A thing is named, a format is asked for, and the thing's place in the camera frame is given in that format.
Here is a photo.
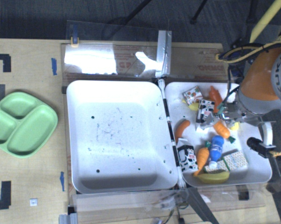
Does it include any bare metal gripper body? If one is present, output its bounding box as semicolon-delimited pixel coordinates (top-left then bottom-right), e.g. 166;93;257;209
220;101;264;126

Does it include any black and white cow carton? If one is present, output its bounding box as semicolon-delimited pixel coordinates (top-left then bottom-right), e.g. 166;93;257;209
177;144;199;173
196;98;216;124

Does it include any orange carrot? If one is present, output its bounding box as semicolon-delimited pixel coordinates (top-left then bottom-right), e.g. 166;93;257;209
212;120;237;144
193;141;212;177

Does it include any orange sausage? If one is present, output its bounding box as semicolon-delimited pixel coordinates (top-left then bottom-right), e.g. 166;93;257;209
174;119;191;142

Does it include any blue bottle with white cap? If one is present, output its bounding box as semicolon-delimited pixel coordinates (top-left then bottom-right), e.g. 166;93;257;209
208;135;225;169

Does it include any white carton with red print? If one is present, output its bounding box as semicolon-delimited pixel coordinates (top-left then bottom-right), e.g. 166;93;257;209
182;85;204;106

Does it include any patterned beige packet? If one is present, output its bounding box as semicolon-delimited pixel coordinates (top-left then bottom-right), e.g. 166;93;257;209
222;150;249;172
203;160;230;174

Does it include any yellow banana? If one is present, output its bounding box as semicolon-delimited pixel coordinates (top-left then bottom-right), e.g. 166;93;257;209
197;170;231;185

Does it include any white plastic tray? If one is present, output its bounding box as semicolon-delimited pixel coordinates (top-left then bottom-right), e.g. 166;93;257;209
164;81;273;189
66;79;179;194

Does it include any green divided plate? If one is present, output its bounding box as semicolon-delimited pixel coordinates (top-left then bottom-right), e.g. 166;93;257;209
0;91;59;159

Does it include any black cylinder on white bracket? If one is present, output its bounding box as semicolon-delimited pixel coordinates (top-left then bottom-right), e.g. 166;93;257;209
247;121;277;159

